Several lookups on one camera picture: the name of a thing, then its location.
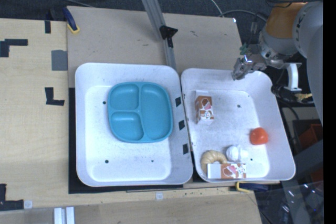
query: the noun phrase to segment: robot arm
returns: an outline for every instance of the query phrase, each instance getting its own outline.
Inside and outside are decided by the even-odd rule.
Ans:
[[[289,83],[285,87],[273,86],[274,94],[282,92],[288,101],[295,101],[298,88],[298,67],[301,63],[288,62],[300,52],[307,59],[310,90],[323,124],[323,0],[275,0],[266,25],[256,45],[249,45],[242,58],[238,58],[232,77],[239,80],[256,70],[268,66],[286,69]]]

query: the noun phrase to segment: tomato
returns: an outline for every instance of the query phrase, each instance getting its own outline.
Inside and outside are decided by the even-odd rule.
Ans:
[[[264,128],[255,128],[250,133],[250,141],[254,145],[266,144],[268,142],[268,133]]]

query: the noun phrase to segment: bagel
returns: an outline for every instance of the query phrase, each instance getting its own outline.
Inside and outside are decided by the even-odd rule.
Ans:
[[[224,163],[227,163],[227,159],[225,155],[219,151],[210,150],[210,151],[206,151],[205,153],[203,153],[202,159],[201,159],[201,167],[202,167],[203,172],[207,174],[208,164],[214,163],[214,162],[219,162],[220,164],[224,164]]]

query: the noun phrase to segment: white tray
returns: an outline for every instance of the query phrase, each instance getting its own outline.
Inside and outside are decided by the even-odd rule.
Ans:
[[[114,85],[129,81],[157,83],[169,93],[174,126],[167,139],[155,143],[126,143],[112,134],[104,102]],[[193,165],[180,78],[174,69],[85,63],[76,71],[75,84],[76,166],[84,184],[93,187],[179,185],[191,178]],[[177,106],[176,98],[181,100]]]
[[[207,178],[201,169],[201,158],[207,150],[225,153],[229,146],[236,144],[249,152],[244,160],[246,181],[289,180],[294,176],[292,152],[276,97],[270,90],[272,83],[266,74],[256,71],[234,81],[230,70],[192,68],[182,73],[181,85],[195,167],[202,179],[211,183],[231,180]],[[215,119],[211,125],[195,122],[196,90],[208,91],[213,99]],[[267,144],[250,143],[249,133],[256,127],[268,132]]]

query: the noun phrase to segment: blue bowl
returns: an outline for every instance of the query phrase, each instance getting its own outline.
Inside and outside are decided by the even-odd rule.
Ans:
[[[169,95],[156,83],[125,82],[112,87],[108,116],[112,133],[124,142],[158,142],[173,131]]]

